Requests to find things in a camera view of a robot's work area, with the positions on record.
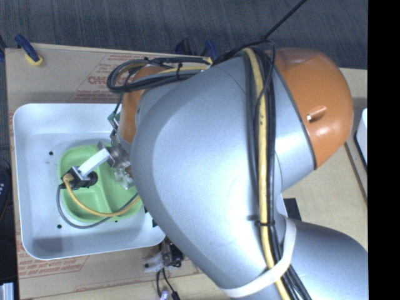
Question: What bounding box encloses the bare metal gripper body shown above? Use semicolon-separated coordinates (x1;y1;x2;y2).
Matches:
96;132;133;170

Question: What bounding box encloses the green divided plate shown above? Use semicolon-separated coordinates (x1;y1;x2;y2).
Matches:
57;144;145;223

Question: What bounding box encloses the white plastic tray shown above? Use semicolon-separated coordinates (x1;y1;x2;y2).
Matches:
12;102;167;261

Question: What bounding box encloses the brown cardboard board red print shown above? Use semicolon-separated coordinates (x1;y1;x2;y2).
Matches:
4;42;217;300

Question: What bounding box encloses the black cylinder on white bracket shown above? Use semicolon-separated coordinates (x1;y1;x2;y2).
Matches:
61;147;115;191

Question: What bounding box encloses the black block with thin wires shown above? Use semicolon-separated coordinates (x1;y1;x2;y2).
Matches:
159;239;186;268

